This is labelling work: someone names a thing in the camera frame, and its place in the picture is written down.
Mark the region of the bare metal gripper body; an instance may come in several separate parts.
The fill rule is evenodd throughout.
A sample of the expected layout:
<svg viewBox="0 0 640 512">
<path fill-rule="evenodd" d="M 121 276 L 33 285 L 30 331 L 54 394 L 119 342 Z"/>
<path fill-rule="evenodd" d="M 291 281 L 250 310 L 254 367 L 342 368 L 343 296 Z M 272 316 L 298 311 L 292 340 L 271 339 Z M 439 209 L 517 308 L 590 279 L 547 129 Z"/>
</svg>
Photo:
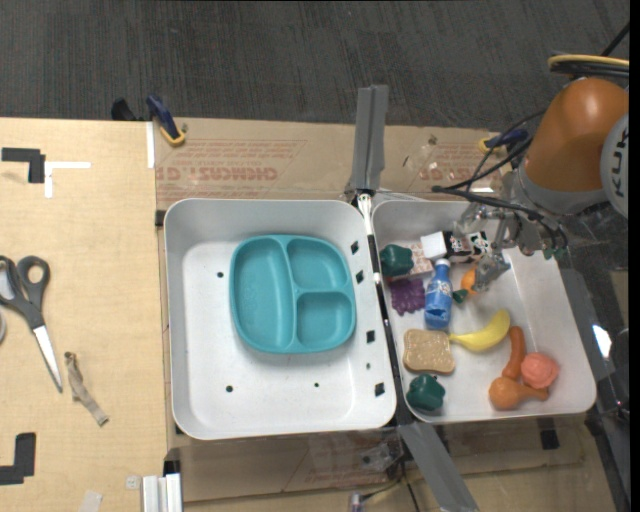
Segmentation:
<svg viewBox="0 0 640 512">
<path fill-rule="evenodd" d="M 517 248 L 523 255 L 541 251 L 544 257 L 560 257 L 569 241 L 560 222 L 544 210 L 515 201 L 500 200 L 498 251 Z"/>
</svg>

